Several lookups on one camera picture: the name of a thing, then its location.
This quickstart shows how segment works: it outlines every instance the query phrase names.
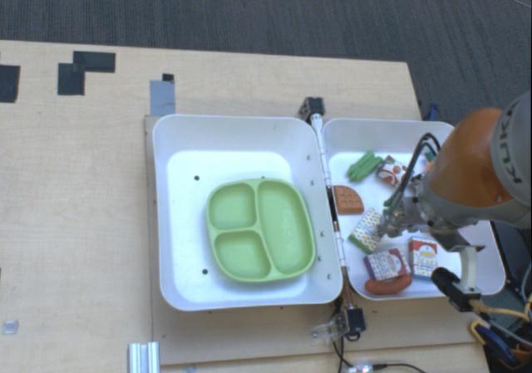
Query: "white tray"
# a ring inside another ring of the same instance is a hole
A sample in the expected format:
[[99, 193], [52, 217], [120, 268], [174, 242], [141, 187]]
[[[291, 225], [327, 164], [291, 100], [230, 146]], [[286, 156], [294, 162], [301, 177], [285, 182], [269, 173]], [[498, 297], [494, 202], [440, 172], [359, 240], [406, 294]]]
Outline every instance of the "white tray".
[[[342, 275], [310, 126], [292, 118], [169, 115], [157, 122], [153, 136], [160, 289], [172, 307], [323, 304], [338, 295]], [[261, 177], [284, 179], [299, 190], [313, 224], [317, 256], [294, 278], [236, 282], [216, 264], [205, 206], [219, 185]]]
[[[362, 197], [365, 209], [374, 208], [377, 212], [381, 212], [382, 203], [392, 195], [394, 188], [375, 174], [371, 174], [361, 182], [349, 181], [346, 174], [349, 166], [368, 150], [373, 150], [383, 159], [391, 155], [408, 166], [411, 153], [424, 133], [431, 132], [442, 143], [451, 131], [452, 126], [442, 122], [330, 120], [324, 126], [323, 138], [328, 151], [328, 167], [332, 184], [347, 185], [355, 189]], [[425, 164], [420, 157], [415, 169], [416, 173], [421, 172]], [[419, 278], [414, 278], [412, 285], [396, 295], [376, 295], [368, 292], [364, 287], [368, 279], [363, 263], [366, 254], [347, 240], [361, 217], [361, 215], [338, 216], [349, 266], [349, 279], [357, 292], [372, 300], [441, 296], [440, 291], [430, 280]], [[505, 270], [490, 223], [480, 221], [477, 225], [463, 228], [461, 234], [471, 244], [485, 245], [485, 249], [477, 254], [477, 286], [486, 295], [499, 292], [505, 285]], [[379, 243], [377, 252], [388, 248], [401, 248], [407, 254], [408, 240], [415, 235], [421, 235], [421, 233], [403, 233], [397, 238], [385, 237]], [[423, 236], [431, 238], [430, 234], [423, 234]], [[458, 277], [461, 275], [461, 260], [457, 253], [448, 253], [438, 245], [437, 259], [441, 267], [449, 269]]]

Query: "light wood surface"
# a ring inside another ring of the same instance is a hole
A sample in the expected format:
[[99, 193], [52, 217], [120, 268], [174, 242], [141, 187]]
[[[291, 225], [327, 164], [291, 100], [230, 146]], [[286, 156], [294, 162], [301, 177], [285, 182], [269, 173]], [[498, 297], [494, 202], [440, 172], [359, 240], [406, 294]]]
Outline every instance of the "light wood surface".
[[[71, 62], [74, 50], [115, 52], [116, 73], [87, 73], [85, 96], [58, 96], [57, 64]], [[304, 97], [322, 96], [326, 118], [419, 119], [404, 63], [0, 42], [0, 64], [22, 67], [17, 102], [0, 103], [0, 321], [19, 321], [17, 334], [0, 335], [2, 371], [126, 371], [128, 344], [153, 339], [150, 80], [175, 75], [181, 113], [294, 116]], [[443, 299], [359, 302], [368, 331], [348, 347], [350, 359], [486, 371], [466, 330], [470, 318]], [[169, 327], [200, 344], [176, 345], [182, 364], [164, 371], [191, 364], [204, 372], [335, 371], [335, 356], [320, 354], [330, 349], [309, 346], [303, 336], [316, 322], [313, 308], [274, 314], [263, 345], [245, 339], [228, 355], [220, 343], [227, 334], [218, 329], [203, 341], [197, 318], [216, 316], [238, 332], [245, 327], [235, 324], [257, 324], [254, 309], [177, 313]], [[293, 329], [299, 338], [288, 345]]]

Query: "light green plate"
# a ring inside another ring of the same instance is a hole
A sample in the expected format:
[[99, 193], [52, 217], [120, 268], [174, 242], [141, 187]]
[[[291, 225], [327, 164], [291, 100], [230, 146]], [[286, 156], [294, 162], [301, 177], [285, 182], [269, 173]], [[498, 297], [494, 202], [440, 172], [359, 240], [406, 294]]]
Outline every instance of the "light green plate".
[[207, 201], [207, 225], [216, 262], [241, 282], [297, 276], [316, 256], [303, 198], [280, 179], [246, 179], [218, 187]]

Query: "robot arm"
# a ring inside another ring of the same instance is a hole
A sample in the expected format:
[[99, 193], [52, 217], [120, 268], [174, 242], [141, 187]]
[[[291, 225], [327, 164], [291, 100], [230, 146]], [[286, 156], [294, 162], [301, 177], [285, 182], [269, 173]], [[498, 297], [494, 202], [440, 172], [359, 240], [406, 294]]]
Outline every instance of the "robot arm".
[[[409, 170], [428, 137], [421, 139]], [[476, 251], [482, 247], [472, 247], [458, 230], [482, 219], [530, 227], [530, 92], [505, 110], [485, 108], [468, 115], [418, 179], [415, 195], [405, 196], [404, 184], [387, 201], [379, 233], [430, 232], [446, 251], [461, 255], [461, 280], [453, 279], [452, 287], [480, 297]]]

